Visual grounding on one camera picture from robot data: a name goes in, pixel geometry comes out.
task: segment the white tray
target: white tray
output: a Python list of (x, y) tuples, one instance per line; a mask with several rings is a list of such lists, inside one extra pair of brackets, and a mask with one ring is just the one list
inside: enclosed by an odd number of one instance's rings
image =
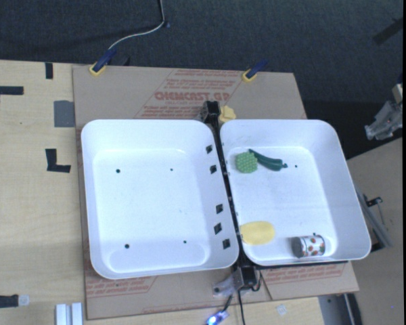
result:
[[(221, 128), (223, 153), (239, 225), (268, 221), (276, 231), (268, 244), (244, 243), (259, 265), (362, 259), (371, 243), (335, 130), (323, 121), (236, 120)], [(288, 165), (258, 166), (240, 173), (235, 156), (251, 148)], [(325, 254), (297, 258), (291, 239), (322, 235)]]
[(90, 256), (110, 279), (217, 269), (239, 248), (211, 130), (104, 120), (82, 132)]

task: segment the can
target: can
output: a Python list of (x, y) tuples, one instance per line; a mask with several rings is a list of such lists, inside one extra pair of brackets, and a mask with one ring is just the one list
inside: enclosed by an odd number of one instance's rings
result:
[(325, 240), (320, 235), (293, 237), (295, 257), (319, 257), (325, 254)]

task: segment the cardboard box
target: cardboard box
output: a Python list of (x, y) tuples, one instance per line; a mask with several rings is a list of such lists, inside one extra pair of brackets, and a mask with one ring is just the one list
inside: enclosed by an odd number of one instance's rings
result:
[[(193, 119), (207, 100), (233, 108), (238, 118), (306, 118), (294, 75), (261, 72), (251, 83), (240, 71), (109, 66), (98, 77), (74, 66), (73, 86), (88, 319), (221, 307), (212, 285), (230, 269), (107, 280), (91, 267), (81, 129), (95, 119)], [(282, 267), (262, 271), (263, 287), (243, 302), (263, 302), (358, 290), (351, 263)]]

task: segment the wooden table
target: wooden table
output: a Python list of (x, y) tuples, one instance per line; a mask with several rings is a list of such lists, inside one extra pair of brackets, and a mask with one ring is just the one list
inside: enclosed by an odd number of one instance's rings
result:
[[(54, 127), (53, 103), (73, 101), (72, 65), (0, 60), (0, 85), (24, 95), (0, 97), (0, 295), (30, 305), (0, 309), (0, 324), (53, 324), (58, 303), (85, 302), (75, 128)], [(45, 149), (58, 150), (69, 173), (47, 172)], [(286, 313), (279, 311), (283, 305)], [(86, 324), (203, 324), (218, 309), (149, 314)], [(241, 324), (238, 306), (223, 324)], [(244, 306), (246, 323), (323, 325), (316, 297)]]

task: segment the yellow object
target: yellow object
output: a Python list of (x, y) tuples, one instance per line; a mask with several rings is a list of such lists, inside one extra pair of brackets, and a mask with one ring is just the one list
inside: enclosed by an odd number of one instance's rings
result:
[(272, 241), (275, 229), (268, 221), (251, 221), (240, 226), (242, 240), (246, 244), (256, 246)]
[(101, 73), (103, 73), (106, 69), (106, 66), (102, 66), (98, 72), (93, 71), (93, 67), (96, 65), (96, 63), (94, 63), (92, 66), (89, 67), (89, 72), (92, 76), (99, 76)]
[(251, 71), (251, 69), (249, 68), (247, 71), (245, 71), (245, 72), (242, 74), (242, 80), (243, 80), (244, 82), (249, 83), (249, 82), (253, 81), (253, 80), (256, 78), (257, 74), (255, 74), (255, 75), (254, 75), (253, 77), (251, 77), (250, 79), (246, 76), (250, 71)]
[(221, 106), (221, 114), (219, 115), (219, 120), (223, 123), (236, 119), (236, 114), (233, 108), (229, 106)]

